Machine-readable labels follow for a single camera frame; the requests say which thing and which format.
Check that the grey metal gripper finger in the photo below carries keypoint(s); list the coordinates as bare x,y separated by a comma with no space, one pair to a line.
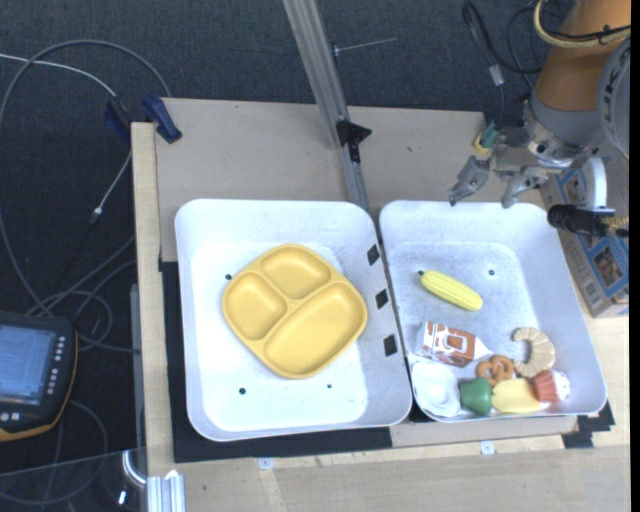
470,175
522,186

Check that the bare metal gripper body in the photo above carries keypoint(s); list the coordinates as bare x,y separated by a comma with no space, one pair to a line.
520,150

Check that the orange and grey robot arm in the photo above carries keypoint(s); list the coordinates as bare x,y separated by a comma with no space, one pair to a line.
575,65

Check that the white plastic tray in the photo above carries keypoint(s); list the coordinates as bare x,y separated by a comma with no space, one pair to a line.
280,220
540,280

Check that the yellow corn cob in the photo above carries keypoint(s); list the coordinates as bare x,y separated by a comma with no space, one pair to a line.
450,290

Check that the blue printed cardboard box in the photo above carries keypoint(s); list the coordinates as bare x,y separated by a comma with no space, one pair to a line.
605,270

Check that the beige croissant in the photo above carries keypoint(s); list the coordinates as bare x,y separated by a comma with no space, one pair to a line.
542,352

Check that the orange and white carton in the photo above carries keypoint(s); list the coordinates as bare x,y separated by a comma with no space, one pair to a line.
450,345

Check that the brown pretzel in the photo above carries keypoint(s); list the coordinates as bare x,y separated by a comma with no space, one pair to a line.
492,370

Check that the orange and pink cupcake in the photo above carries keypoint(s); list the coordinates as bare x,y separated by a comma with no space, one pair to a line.
547,386

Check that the brown cardboard board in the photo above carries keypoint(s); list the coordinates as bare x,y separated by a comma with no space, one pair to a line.
260,150

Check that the yellow bell pepper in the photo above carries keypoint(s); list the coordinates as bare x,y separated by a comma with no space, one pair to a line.
515,397

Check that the green bell pepper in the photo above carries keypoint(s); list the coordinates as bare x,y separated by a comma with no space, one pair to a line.
475,396

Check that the white fried egg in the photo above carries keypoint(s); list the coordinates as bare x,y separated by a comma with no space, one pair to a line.
435,390

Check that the yellow divided plate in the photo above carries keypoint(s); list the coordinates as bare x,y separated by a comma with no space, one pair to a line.
300,320

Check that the black cylinder on white bracket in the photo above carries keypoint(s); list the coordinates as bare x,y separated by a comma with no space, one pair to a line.
575,219

